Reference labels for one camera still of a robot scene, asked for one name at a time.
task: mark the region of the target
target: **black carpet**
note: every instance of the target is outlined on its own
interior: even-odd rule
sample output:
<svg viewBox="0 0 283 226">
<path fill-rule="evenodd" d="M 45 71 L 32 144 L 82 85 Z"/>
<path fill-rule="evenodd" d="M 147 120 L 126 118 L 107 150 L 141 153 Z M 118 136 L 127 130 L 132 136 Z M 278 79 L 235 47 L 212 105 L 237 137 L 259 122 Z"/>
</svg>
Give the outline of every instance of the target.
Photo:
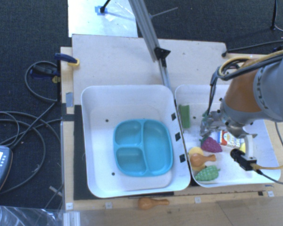
<svg viewBox="0 0 283 226">
<path fill-rule="evenodd" d="M 150 14 L 178 7 L 152 19 L 159 38 L 225 42 L 229 49 L 283 40 L 283 32 L 271 31 L 275 0 L 145 0 Z M 26 88 L 27 68 L 41 60 L 55 63 L 54 54 L 70 46 L 67 0 L 0 0 L 0 111 L 41 115 L 51 105 L 34 97 Z M 276 24 L 283 29 L 283 0 L 279 0 Z M 270 53 L 281 43 L 241 50 L 244 53 Z M 56 84 L 31 80 L 39 94 L 55 99 Z M 56 104 L 43 118 L 61 117 Z M 17 115 L 20 121 L 32 119 Z M 52 124 L 59 133 L 59 122 Z M 61 186 L 60 145 L 48 128 L 39 129 L 46 143 L 46 158 L 40 171 L 23 186 L 0 194 L 0 205 L 44 208 L 53 195 L 50 186 Z M 0 122 L 0 143 L 13 136 L 13 123 Z M 33 132 L 14 149 L 10 175 L 2 192 L 23 182 L 38 168 L 43 157 L 41 139 Z M 58 196 L 48 206 L 60 205 Z"/>
</svg>

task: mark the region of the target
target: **green toy vegetable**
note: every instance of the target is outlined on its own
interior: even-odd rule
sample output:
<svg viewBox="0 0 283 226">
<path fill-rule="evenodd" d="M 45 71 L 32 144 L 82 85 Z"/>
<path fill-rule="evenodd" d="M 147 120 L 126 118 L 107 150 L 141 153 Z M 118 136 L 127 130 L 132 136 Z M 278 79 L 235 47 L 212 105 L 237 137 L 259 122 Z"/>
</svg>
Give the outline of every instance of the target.
<svg viewBox="0 0 283 226">
<path fill-rule="evenodd" d="M 219 176 L 218 169 L 216 166 L 208 166 L 205 169 L 201 170 L 196 176 L 197 181 L 211 181 L 216 179 Z"/>
</svg>

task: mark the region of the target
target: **wooden table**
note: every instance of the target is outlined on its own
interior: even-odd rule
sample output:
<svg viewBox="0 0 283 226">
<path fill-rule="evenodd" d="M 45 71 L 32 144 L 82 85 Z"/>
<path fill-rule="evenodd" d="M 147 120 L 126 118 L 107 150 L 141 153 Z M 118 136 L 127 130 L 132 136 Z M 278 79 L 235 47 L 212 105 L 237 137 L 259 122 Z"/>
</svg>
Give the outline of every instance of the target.
<svg viewBox="0 0 283 226">
<path fill-rule="evenodd" d="M 163 44 L 172 43 L 164 40 Z M 221 43 L 197 42 L 193 46 L 208 48 L 208 52 L 220 50 Z M 61 48 L 61 53 L 72 55 L 72 48 Z M 216 57 L 216 54 L 203 54 L 200 50 L 198 57 L 208 57 L 210 63 L 216 65 L 226 58 Z M 191 61 L 193 68 L 199 65 L 199 58 Z M 174 77 L 180 76 L 186 68 L 176 69 L 173 58 L 168 61 L 171 84 Z M 62 103 L 66 103 L 66 93 L 74 91 L 74 68 L 61 63 Z M 180 82 L 187 81 L 187 75 Z M 67 107 L 67 114 L 74 113 L 74 107 Z M 266 127 L 280 165 L 283 164 L 283 149 L 278 139 L 274 123 L 266 121 Z M 283 136 L 283 124 L 279 124 Z M 238 185 L 216 188 L 188 187 L 175 192 L 174 196 L 164 197 L 170 201 L 168 206 L 157 206 L 150 210 L 137 208 L 137 198 L 109 198 L 96 200 L 74 200 L 74 122 L 63 121 L 63 177 L 65 185 L 65 208 L 70 214 L 80 218 L 81 225 L 283 225 L 283 185 L 256 184 Z"/>
</svg>

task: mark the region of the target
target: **blue divided plate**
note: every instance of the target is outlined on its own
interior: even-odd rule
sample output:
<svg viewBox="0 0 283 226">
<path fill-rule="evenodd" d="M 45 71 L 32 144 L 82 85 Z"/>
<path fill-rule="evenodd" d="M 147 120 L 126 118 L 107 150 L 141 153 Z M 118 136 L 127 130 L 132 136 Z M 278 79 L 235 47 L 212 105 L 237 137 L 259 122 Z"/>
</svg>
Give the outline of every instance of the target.
<svg viewBox="0 0 283 226">
<path fill-rule="evenodd" d="M 119 123 L 113 134 L 118 168 L 133 177 L 159 176 L 173 165 L 172 142 L 166 126 L 155 120 Z"/>
</svg>

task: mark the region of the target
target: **brown toy drumstick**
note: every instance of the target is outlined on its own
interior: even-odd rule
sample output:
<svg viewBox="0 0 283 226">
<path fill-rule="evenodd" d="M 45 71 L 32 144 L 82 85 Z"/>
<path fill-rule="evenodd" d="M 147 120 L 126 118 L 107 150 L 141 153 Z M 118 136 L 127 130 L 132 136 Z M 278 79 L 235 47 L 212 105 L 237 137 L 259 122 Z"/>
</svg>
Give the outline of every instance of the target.
<svg viewBox="0 0 283 226">
<path fill-rule="evenodd" d="M 169 205 L 169 200 L 163 199 L 163 200 L 156 200 L 152 198 L 140 198 L 138 200 L 138 207 L 143 210 L 148 210 L 150 208 L 153 208 L 157 205 Z"/>
<path fill-rule="evenodd" d="M 192 154 L 192 156 L 190 156 L 190 162 L 194 167 L 199 167 L 203 165 L 206 161 L 216 161 L 216 156 L 213 154 L 210 156 L 204 156 L 199 153 L 194 153 Z"/>
</svg>

